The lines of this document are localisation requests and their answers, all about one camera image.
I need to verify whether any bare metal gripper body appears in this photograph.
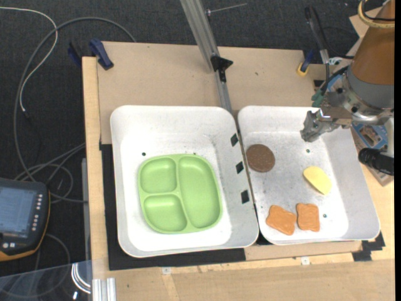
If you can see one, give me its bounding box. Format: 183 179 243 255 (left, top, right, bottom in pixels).
319 83 395 130

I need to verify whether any pale yellow oval slice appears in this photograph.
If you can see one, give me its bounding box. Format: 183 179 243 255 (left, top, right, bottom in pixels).
302 166 333 196

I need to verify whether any brown round biscuit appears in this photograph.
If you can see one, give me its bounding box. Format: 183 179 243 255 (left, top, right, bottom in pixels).
245 144 276 174

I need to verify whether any white plastic tray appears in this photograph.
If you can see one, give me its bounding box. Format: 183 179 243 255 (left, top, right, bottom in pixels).
109 104 260 259
237 105 382 246

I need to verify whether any orange toast slice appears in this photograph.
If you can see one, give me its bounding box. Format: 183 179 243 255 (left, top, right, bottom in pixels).
265 204 298 236
295 202 321 233

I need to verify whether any green divided plate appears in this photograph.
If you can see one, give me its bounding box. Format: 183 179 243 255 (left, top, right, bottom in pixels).
137 153 224 235

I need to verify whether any brown cardboard board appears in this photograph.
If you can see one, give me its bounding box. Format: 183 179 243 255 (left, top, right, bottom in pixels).
96 41 365 261

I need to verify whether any black cylinder on white bracket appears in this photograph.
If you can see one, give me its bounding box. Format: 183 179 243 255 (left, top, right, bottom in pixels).
358 117 395 177

